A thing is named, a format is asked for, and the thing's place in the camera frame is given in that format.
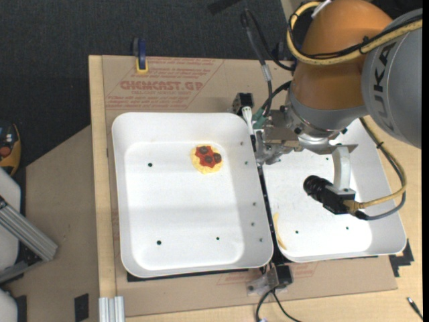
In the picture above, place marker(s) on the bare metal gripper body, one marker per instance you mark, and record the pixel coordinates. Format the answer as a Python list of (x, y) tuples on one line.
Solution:
[(285, 137)]

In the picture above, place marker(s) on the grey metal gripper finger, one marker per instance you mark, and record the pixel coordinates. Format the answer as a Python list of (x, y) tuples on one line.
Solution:
[(275, 157), (259, 143)]

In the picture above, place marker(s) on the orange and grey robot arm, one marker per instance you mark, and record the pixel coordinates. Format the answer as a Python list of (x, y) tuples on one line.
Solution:
[(335, 76)]

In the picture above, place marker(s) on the thin black and white rod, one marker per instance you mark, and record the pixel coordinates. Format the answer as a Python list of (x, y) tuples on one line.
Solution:
[(264, 186)]

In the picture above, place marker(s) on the toy pizza slice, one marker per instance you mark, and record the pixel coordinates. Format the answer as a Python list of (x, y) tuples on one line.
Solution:
[(206, 159)]

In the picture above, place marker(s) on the white plastic tray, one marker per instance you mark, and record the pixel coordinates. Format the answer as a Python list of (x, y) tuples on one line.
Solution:
[(318, 233), (187, 210)]

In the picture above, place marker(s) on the brown cardboard board red print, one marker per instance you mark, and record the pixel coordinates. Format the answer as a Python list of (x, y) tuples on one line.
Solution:
[(201, 297)]

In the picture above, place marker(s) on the black cylinder on white bracket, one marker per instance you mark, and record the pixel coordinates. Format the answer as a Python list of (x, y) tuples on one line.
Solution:
[(323, 191)]

